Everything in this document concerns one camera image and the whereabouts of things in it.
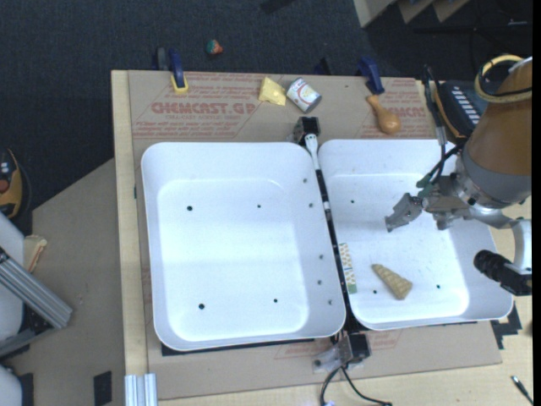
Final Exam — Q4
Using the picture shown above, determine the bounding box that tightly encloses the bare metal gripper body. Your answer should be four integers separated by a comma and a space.
421, 171, 482, 221

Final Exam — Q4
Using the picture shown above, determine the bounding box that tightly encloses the white plastic tray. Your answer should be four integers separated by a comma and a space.
316, 138, 516, 332
139, 140, 348, 352

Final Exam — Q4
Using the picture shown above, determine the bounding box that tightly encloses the yellow toy corn cone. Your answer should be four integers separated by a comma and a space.
371, 262, 414, 301

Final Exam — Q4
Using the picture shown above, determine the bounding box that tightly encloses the thin black and white rod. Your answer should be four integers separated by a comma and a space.
303, 133, 352, 334

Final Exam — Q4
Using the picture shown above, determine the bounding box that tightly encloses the white and green packet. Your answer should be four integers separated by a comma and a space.
337, 241, 358, 294

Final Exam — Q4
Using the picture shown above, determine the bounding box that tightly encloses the brown toy chicken drumstick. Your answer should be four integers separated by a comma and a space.
365, 94, 402, 135

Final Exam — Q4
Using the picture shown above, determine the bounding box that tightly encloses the small white can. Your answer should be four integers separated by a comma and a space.
286, 77, 323, 115

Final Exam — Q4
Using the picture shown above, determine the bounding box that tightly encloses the yellow cheese wedge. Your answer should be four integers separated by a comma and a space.
258, 76, 289, 108

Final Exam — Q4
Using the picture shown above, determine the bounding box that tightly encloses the brown cardboard board red print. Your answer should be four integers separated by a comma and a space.
111, 69, 505, 402

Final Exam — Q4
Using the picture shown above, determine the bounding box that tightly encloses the beige toy sandwich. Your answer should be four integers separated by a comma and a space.
23, 234, 48, 273

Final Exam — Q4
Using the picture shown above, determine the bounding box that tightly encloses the black cylinder on white bracket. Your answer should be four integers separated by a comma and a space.
473, 203, 533, 298

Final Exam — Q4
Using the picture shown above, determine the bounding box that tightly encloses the black block with thin wires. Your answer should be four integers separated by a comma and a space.
311, 332, 372, 374
287, 116, 321, 144

